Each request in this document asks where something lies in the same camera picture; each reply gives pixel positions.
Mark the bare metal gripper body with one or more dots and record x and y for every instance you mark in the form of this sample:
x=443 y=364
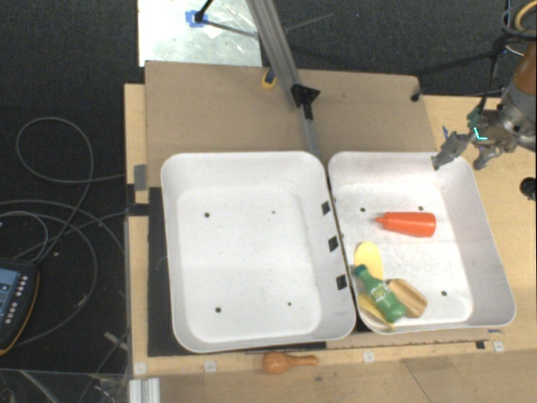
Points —
x=509 y=129

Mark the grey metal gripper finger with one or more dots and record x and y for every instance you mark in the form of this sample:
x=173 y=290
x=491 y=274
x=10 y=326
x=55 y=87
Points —
x=449 y=151
x=486 y=158

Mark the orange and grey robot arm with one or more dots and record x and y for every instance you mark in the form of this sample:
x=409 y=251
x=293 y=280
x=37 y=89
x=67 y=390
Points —
x=528 y=78

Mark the orange squeeze bottle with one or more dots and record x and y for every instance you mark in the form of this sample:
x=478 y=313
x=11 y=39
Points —
x=411 y=224

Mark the white plastic tray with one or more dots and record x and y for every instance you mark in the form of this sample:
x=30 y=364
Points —
x=247 y=258
x=457 y=263

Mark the yellow banana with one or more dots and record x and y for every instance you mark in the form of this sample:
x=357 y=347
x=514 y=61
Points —
x=369 y=256

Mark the brown hot dog bun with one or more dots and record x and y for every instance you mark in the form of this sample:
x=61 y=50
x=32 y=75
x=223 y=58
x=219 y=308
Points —
x=413 y=298

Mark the green bottle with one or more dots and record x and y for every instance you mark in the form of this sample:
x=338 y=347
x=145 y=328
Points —
x=384 y=296

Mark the brown cardboard board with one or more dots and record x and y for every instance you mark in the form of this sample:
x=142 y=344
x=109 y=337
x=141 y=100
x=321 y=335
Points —
x=222 y=111

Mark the brown toy chicken drumstick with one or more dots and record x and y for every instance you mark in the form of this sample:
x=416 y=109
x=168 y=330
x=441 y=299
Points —
x=279 y=362

